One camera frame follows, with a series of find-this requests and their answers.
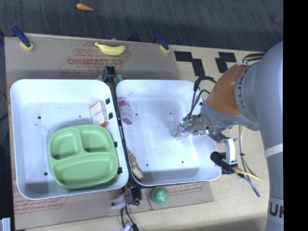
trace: cardboard sheet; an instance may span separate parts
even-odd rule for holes
[[[228,68],[241,61],[245,56],[256,53],[251,51],[179,45],[171,45],[170,48],[172,50],[171,53],[176,57],[176,65],[180,75],[179,79],[189,80],[191,82],[197,79],[196,74],[203,71],[207,76],[218,80]],[[211,81],[203,81],[200,84],[200,89],[211,91],[213,86],[214,83]],[[225,131],[224,134],[230,138],[237,138],[238,127],[235,126]],[[239,151],[238,142],[239,140],[235,141],[237,151]],[[260,133],[250,131],[249,129],[246,129],[244,132],[243,142],[245,155],[249,161],[250,168],[263,180],[253,181],[261,195],[260,198],[256,196],[248,182],[245,180],[238,181],[235,175],[223,175],[217,180],[204,182],[203,187],[202,183],[167,186],[170,194],[169,199],[163,205],[159,206],[148,199],[151,189],[143,190],[141,204],[137,208],[131,208],[129,210],[131,213],[138,212],[133,214],[132,218],[138,224],[139,229],[154,231],[177,231],[179,229],[264,231],[267,220],[270,188],[263,143]],[[225,145],[222,143],[218,143],[217,148],[219,152],[225,152],[226,150]],[[101,195],[96,197],[99,203],[94,203],[94,206],[102,203],[100,197]],[[65,202],[62,208],[63,210],[66,208],[69,209],[68,206],[65,207],[66,204],[81,209],[79,205],[86,202],[78,202],[78,199],[76,199],[78,204],[73,204],[73,199],[70,198]],[[61,209],[17,214],[17,224],[21,227],[24,226],[23,222],[29,221],[32,225],[38,225],[38,222],[32,220],[32,218],[36,218],[37,213],[41,213],[39,216],[41,219],[51,219],[49,214],[51,213],[53,215],[53,211],[59,210]],[[60,217],[61,220],[59,223],[63,224],[30,228],[27,231],[84,231],[102,230],[102,228],[105,231],[123,230],[119,215],[103,218],[105,215],[111,216],[113,214],[99,214],[97,211],[92,212],[91,206],[84,205],[81,215],[75,215],[71,218]],[[53,223],[56,223],[57,218],[53,218]]]
[[[120,210],[111,210],[109,199],[118,197],[122,193],[121,189],[43,200],[30,200],[19,193],[16,186],[10,87],[24,78],[96,79],[106,65],[113,65],[116,72],[127,79],[178,79],[174,54],[163,53],[158,44],[26,35],[34,44],[32,51],[23,49],[17,38],[5,40],[15,228],[23,230],[120,215]],[[120,56],[107,56],[94,46],[96,41],[114,46],[125,44],[126,50]],[[142,189],[140,205],[131,211],[151,211],[214,200],[208,182],[168,185],[166,188],[169,198],[163,205],[150,200],[152,189],[147,188]]]

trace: wooden table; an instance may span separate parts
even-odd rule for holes
[[[156,44],[132,43],[144,50],[146,54],[151,54],[151,49]],[[169,71],[165,78],[183,79],[194,82],[197,77],[195,71],[200,71],[200,64],[203,66],[205,74],[218,80],[223,72],[243,59],[244,56],[252,53],[250,51],[234,51],[226,49],[199,48],[188,46],[170,45],[171,52],[168,61],[173,64],[178,75],[173,76],[174,72]],[[138,66],[138,56],[130,59]],[[11,69],[12,62],[7,63],[8,88],[20,76],[29,76],[26,73],[27,66]],[[33,78],[40,78],[39,72],[34,72]],[[203,81],[201,89],[211,91],[213,83]],[[238,126],[225,131],[229,137],[238,138]],[[235,141],[236,160],[239,167],[243,168],[239,156],[238,140]],[[217,144],[218,151],[224,152],[224,144]],[[158,230],[183,230],[183,231],[262,231],[265,228],[267,207],[269,200],[269,175],[267,162],[264,156],[264,148],[258,131],[244,130],[243,150],[245,159],[250,168],[261,178],[262,182],[253,180],[253,184],[258,189],[261,197],[258,198],[247,181],[239,181],[236,175],[221,175],[220,178],[210,181],[210,187],[214,197],[213,202],[201,203],[196,205],[180,206],[155,211],[132,213],[131,217],[141,231]],[[27,231],[120,231],[123,230],[120,216],[97,218],[92,220],[71,222],[65,224],[51,225],[38,228],[30,228]]]

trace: carrot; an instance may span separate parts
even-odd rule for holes
[[[79,10],[83,10],[83,11],[94,11],[92,8],[82,3],[74,4],[74,7],[76,7]]]

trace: green divided plate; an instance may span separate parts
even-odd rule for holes
[[[56,131],[49,140],[49,160],[56,182],[67,189],[108,182],[118,170],[114,141],[99,125]]]

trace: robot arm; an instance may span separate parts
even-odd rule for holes
[[[282,72],[283,42],[280,42],[261,61],[228,69],[204,101],[200,113],[190,114],[176,133],[177,139],[189,134],[207,134],[216,142],[225,142],[227,147],[230,139],[222,131],[234,125],[260,130],[270,179],[266,231],[284,228]]]

